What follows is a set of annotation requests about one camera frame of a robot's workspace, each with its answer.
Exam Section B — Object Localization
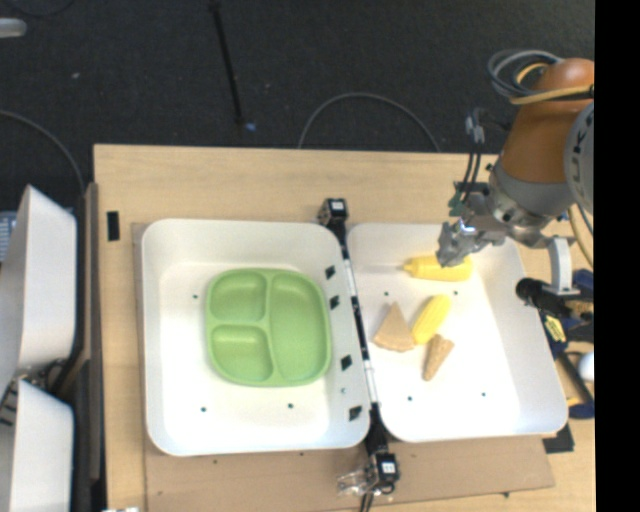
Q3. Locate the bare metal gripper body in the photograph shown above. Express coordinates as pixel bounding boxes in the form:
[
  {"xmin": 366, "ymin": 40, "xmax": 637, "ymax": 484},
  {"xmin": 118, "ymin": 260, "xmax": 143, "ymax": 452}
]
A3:
[{"xmin": 458, "ymin": 191, "xmax": 552, "ymax": 251}]

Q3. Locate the yellow mustard bottle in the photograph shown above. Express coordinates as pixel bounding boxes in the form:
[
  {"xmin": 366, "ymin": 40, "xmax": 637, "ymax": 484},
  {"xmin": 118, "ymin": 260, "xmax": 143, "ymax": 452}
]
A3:
[{"xmin": 401, "ymin": 253, "xmax": 474, "ymax": 283}]

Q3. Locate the yellow corn cob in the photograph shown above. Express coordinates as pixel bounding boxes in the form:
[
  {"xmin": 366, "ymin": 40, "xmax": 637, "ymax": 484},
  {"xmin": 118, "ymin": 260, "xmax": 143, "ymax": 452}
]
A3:
[{"xmin": 410, "ymin": 293, "xmax": 453, "ymax": 347}]

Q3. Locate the tan triangular bread slice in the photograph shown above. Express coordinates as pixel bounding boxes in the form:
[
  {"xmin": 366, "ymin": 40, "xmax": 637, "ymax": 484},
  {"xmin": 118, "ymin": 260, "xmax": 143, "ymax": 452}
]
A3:
[{"xmin": 371, "ymin": 300, "xmax": 417, "ymax": 354}]

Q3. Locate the tan ice cream cone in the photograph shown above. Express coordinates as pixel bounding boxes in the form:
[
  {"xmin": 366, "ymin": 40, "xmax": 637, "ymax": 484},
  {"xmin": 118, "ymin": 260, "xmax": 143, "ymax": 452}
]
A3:
[{"xmin": 421, "ymin": 333, "xmax": 456, "ymax": 383}]

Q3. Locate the thin black and white rod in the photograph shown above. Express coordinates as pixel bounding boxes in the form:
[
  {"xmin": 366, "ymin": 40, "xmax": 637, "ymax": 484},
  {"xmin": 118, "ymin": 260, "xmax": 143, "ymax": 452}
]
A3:
[{"xmin": 333, "ymin": 219, "xmax": 386, "ymax": 454}]

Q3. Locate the white plastic tray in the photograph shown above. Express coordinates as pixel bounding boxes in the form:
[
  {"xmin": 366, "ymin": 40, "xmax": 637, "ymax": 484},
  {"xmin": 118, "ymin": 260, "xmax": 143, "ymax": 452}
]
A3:
[
  {"xmin": 140, "ymin": 217, "xmax": 373, "ymax": 458},
  {"xmin": 345, "ymin": 221, "xmax": 570, "ymax": 445}
]

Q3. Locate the green divided plate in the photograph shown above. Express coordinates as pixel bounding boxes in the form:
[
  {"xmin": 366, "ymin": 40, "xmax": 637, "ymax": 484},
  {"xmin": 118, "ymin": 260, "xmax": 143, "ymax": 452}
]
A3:
[{"xmin": 204, "ymin": 267, "xmax": 333, "ymax": 388}]

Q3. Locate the black cylinder on white bracket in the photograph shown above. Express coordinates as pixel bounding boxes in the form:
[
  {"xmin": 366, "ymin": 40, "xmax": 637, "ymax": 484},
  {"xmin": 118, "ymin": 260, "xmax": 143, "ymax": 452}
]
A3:
[{"xmin": 515, "ymin": 236, "xmax": 582, "ymax": 318}]

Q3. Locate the black block with thin wires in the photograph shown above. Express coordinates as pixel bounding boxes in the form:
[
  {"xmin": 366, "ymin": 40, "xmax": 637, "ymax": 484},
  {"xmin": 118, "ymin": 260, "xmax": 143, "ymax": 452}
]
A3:
[
  {"xmin": 316, "ymin": 197, "xmax": 350, "ymax": 227},
  {"xmin": 366, "ymin": 451, "xmax": 402, "ymax": 495}
]

